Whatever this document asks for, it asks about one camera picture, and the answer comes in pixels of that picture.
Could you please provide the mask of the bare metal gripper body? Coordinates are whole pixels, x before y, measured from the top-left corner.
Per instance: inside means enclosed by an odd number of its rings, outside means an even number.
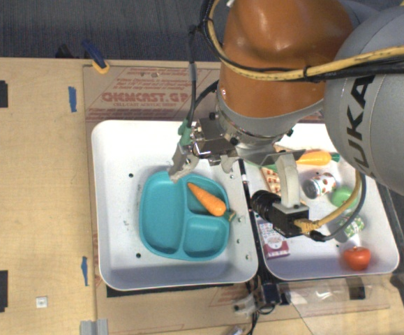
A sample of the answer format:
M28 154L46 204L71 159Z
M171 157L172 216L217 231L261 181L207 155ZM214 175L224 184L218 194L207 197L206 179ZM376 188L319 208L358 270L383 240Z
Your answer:
M210 165L221 165L220 156L237 156L238 160L263 166L275 162L274 144L282 135L261 136L236 128L223 117L199 119L193 127L193 152Z

